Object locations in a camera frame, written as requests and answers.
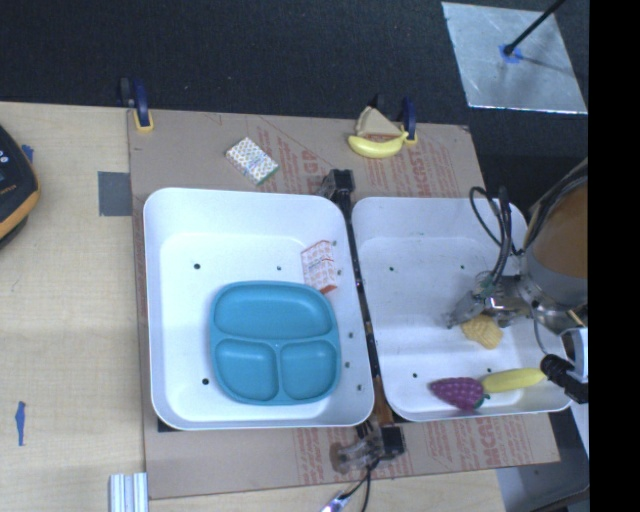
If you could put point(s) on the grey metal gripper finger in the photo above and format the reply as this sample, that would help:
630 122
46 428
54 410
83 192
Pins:
462 311
510 316

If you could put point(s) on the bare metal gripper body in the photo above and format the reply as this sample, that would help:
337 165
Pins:
515 292

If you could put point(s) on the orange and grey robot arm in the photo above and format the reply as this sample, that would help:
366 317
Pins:
562 235

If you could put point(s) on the yellow corn cob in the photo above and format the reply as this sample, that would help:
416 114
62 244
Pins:
482 332

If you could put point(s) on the white plastic tray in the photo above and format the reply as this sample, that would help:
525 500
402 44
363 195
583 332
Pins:
425 300
250 225

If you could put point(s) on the yellow banana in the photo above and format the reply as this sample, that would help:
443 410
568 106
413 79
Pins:
375 146
512 380

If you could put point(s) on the purple grapes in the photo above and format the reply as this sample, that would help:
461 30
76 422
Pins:
457 392

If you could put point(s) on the white and orange carton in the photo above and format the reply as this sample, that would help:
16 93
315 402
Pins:
319 265

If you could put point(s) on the blue divided plate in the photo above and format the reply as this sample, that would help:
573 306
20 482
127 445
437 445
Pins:
272 340

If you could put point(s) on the beige pizza slice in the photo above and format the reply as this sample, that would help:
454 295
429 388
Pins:
376 122

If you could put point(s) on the white patterned packet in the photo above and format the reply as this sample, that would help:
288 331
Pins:
251 161

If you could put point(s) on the brown cardboard board, red print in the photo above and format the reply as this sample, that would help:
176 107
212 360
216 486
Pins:
200 150

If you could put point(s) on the black cylinder on white bracket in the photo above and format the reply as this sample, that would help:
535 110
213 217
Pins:
562 372

